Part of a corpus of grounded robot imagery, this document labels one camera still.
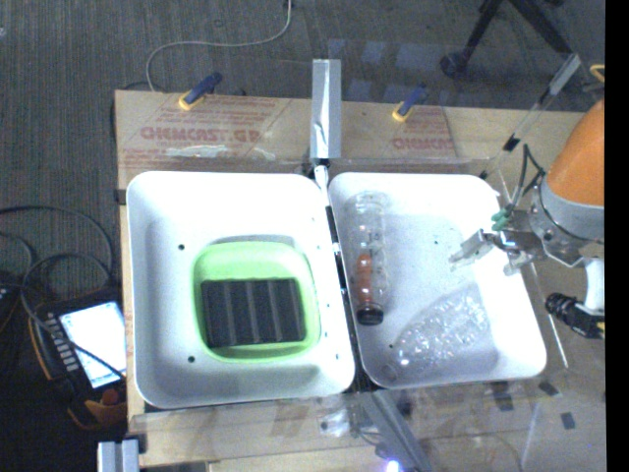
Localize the green plastic bowl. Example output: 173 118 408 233
191 241 323 364

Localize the black cylinder on white bracket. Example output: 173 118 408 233
544 256 606 341

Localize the white plastic tray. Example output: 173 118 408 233
326 171 548 391
125 169 357 410

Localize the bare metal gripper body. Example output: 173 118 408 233
492 203 606 268

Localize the black ribbed flat block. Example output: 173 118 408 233
200 277 308 350

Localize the brown cardboard board red print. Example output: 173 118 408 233
113 89 606 467

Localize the clear plastic bottle black cap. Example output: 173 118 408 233
343 190 393 325

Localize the crumpled clear plastic bottle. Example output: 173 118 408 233
379 282 493 384

